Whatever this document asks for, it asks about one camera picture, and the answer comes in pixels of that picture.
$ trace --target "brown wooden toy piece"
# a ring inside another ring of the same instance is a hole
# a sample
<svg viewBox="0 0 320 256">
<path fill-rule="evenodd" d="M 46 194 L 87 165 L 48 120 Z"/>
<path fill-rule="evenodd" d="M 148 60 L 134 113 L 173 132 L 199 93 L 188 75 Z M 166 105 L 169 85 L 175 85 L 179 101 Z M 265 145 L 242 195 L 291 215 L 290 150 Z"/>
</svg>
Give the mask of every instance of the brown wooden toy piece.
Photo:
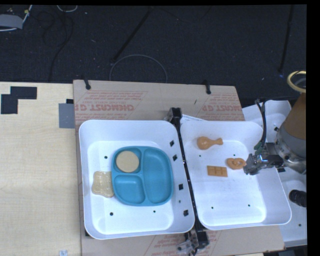
<svg viewBox="0 0 320 256">
<path fill-rule="evenodd" d="M 205 136 L 201 136 L 197 139 L 196 144 L 198 145 L 199 149 L 207 150 L 213 145 L 222 145 L 224 142 L 222 138 L 218 138 L 216 140 L 210 139 Z"/>
</svg>

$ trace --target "wooden surface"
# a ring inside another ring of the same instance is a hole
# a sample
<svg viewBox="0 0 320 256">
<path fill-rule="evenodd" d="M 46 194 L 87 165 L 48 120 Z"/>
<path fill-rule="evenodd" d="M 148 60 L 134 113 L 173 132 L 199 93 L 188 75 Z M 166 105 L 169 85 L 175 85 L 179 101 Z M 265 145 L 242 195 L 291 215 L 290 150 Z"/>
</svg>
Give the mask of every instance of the wooden surface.
<svg viewBox="0 0 320 256">
<path fill-rule="evenodd" d="M 0 114 L 0 255 L 81 255 L 75 129 L 59 128 L 59 103 L 72 84 L 37 86 L 37 100 L 18 100 L 18 114 Z"/>
</svg>

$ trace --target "round brown object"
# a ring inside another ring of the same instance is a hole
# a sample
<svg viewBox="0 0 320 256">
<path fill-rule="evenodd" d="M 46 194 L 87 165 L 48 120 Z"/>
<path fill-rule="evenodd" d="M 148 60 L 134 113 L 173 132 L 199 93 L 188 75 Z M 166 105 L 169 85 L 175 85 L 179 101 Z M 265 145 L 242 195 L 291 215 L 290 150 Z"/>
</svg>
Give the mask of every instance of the round brown object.
<svg viewBox="0 0 320 256">
<path fill-rule="evenodd" d="M 246 161 L 242 158 L 228 158 L 226 160 L 226 163 L 233 170 L 242 169 L 247 165 Z"/>
<path fill-rule="evenodd" d="M 116 157 L 116 166 L 125 173 L 134 172 L 139 166 L 139 158 L 131 151 L 122 151 Z"/>
</svg>

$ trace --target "white tray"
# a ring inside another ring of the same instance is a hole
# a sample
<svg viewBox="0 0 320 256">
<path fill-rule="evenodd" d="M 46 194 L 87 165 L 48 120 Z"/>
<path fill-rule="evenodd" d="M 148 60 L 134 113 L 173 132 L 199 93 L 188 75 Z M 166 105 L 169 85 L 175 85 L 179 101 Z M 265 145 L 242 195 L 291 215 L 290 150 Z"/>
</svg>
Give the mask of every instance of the white tray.
<svg viewBox="0 0 320 256">
<path fill-rule="evenodd" d="M 171 123 L 163 120 L 88 120 L 80 126 L 79 141 L 84 226 L 90 236 L 103 240 L 185 233 L 192 229 L 195 215 L 178 133 Z M 111 171 L 116 150 L 128 146 L 155 147 L 169 156 L 174 190 L 168 202 L 157 206 L 132 206 L 121 203 L 116 196 L 106 198 L 92 193 L 94 172 Z"/>
<path fill-rule="evenodd" d="M 185 157 L 200 222 L 209 230 L 282 225 L 291 209 L 278 171 L 260 170 L 246 175 L 232 170 L 227 158 L 247 160 L 262 136 L 262 128 L 249 121 L 186 121 L 181 125 Z M 223 145 L 200 150 L 197 138 L 223 139 Z M 228 177 L 208 176 L 207 166 L 227 167 Z"/>
</svg>

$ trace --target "divided blue plate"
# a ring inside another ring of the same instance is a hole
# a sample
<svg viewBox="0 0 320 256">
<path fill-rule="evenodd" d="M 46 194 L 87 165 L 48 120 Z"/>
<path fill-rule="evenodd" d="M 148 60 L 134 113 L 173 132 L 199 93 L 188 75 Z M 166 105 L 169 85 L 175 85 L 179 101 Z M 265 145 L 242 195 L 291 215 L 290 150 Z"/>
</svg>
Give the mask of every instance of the divided blue plate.
<svg viewBox="0 0 320 256">
<path fill-rule="evenodd" d="M 123 172 L 116 164 L 123 151 L 133 152 L 139 165 L 133 172 Z M 157 206 L 168 202 L 174 192 L 170 159 L 159 148 L 127 146 L 118 149 L 112 158 L 112 186 L 115 196 L 132 206 Z"/>
</svg>

